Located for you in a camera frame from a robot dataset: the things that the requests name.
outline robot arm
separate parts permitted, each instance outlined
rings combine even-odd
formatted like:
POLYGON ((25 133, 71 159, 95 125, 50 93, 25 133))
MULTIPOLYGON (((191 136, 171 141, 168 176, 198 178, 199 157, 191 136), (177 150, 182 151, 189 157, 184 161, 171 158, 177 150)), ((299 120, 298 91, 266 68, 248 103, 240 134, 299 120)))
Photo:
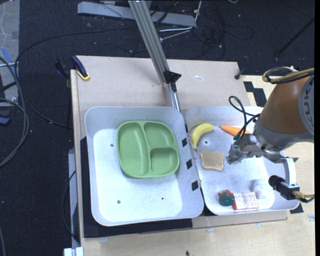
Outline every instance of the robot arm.
POLYGON ((282 151, 295 143, 314 143, 315 78, 314 69, 298 72, 284 67, 291 73, 276 80, 270 79, 270 74, 279 69, 270 69, 263 75, 264 81, 277 85, 261 114, 249 120, 255 121, 253 134, 244 134, 243 131, 235 136, 226 160, 229 164, 238 164, 245 158, 263 156, 273 163, 284 164, 285 179, 272 176, 269 184, 284 198, 292 200, 297 198, 295 191, 299 191, 294 164, 298 158, 285 157, 282 151))

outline white plastic tray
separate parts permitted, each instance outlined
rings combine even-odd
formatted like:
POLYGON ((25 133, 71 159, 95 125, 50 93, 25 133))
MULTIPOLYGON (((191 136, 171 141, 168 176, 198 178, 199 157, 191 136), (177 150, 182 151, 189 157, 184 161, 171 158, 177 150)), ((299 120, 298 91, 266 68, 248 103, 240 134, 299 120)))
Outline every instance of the white plastic tray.
MULTIPOLYGON (((245 110, 251 114, 258 114, 261 107, 247 106, 245 110)), ((205 205, 216 215, 234 215, 249 212, 265 212, 278 210, 291 210, 299 205, 298 200, 286 200, 279 192, 271 191, 271 194, 258 199, 259 208, 234 211, 232 206, 221 206, 218 193, 230 190, 232 193, 252 192, 256 180, 264 180, 266 183, 272 175, 285 177, 285 169, 281 163, 272 163, 264 157, 247 158, 239 164, 228 164, 224 158, 224 169, 222 171, 205 170, 201 166, 200 151, 221 151, 228 156, 231 144, 234 143, 233 136, 221 130, 220 126, 242 127, 244 116, 232 106, 199 106, 188 109, 185 113, 185 121, 192 133, 194 127, 202 123, 214 125, 214 130, 205 133, 197 144, 194 151, 196 168, 199 174, 201 189, 205 205)), ((253 131, 254 123, 251 122, 247 130, 253 131)))
POLYGON ((90 108, 85 115, 88 146, 91 211, 103 226, 194 218, 204 201, 191 158, 182 114, 172 107, 90 108), (177 141, 179 169, 169 176, 132 178, 125 175, 118 161, 117 128, 127 121, 158 121, 168 125, 177 141))

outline wooden table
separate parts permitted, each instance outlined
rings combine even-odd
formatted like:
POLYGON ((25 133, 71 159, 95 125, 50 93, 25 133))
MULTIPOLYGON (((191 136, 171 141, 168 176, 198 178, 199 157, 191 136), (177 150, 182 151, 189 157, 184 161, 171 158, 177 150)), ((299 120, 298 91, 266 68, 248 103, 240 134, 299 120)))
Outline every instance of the wooden table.
MULTIPOLYGON (((80 140, 86 136, 84 115, 94 106, 170 106, 168 89, 161 85, 150 59, 78 56, 91 78, 83 81, 71 71, 74 154, 80 246, 85 256, 211 256, 211 255, 304 255, 314 256, 314 201, 303 204, 303 213, 289 211, 247 213, 229 216, 199 216, 193 228, 110 236, 106 242, 85 238, 82 208, 80 140)), ((273 85, 261 77, 243 76, 236 62, 168 60, 173 72, 182 74, 176 83, 182 113, 194 106, 229 106, 235 95, 245 106, 255 105, 243 81, 263 88, 268 98, 273 85)), ((298 143, 285 152, 299 157, 297 182, 301 191, 315 191, 314 145, 298 143)))

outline black stand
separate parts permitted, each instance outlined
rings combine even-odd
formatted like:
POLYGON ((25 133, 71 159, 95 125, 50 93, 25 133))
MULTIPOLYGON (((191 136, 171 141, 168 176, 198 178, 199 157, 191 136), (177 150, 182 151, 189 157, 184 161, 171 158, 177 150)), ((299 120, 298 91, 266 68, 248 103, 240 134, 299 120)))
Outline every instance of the black stand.
POLYGON ((277 51, 274 56, 275 60, 277 61, 280 54, 294 41, 297 39, 298 36, 300 36, 306 29, 309 27, 313 22, 315 21, 315 17, 313 17, 289 42, 286 43, 284 47, 282 47, 281 50, 277 51))

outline small red box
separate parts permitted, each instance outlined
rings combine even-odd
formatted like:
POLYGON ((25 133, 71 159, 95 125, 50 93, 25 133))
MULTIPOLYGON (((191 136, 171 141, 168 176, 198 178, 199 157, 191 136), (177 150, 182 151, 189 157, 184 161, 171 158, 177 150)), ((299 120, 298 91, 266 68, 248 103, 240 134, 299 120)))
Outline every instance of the small red box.
POLYGON ((234 210, 256 209, 259 208, 258 200, 255 192, 233 193, 234 203, 232 205, 234 210))

